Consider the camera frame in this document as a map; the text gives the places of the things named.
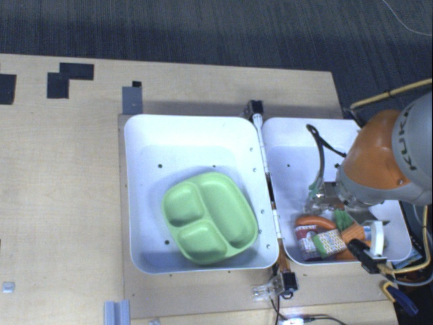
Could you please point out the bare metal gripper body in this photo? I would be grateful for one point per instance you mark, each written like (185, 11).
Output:
(326, 196)

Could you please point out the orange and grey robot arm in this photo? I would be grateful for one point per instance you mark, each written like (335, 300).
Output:
(375, 161)

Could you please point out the orange-red toy sausage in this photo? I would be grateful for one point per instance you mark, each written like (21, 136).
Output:
(314, 220)

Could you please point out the white plastic tray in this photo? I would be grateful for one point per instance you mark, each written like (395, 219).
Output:
(291, 181)
(189, 141)

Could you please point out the orange carrot with green top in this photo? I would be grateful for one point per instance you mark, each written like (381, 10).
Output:
(353, 233)

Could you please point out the green patterned carton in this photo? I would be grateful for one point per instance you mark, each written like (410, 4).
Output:
(329, 243)

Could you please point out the red and white can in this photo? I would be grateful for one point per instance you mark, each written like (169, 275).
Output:
(305, 245)

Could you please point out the thin black and white rod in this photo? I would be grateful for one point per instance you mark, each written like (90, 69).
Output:
(264, 151)

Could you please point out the green divided plate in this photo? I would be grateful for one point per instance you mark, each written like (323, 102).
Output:
(216, 208)

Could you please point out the black cylinder on white bracket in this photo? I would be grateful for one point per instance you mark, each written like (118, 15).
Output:
(372, 259)

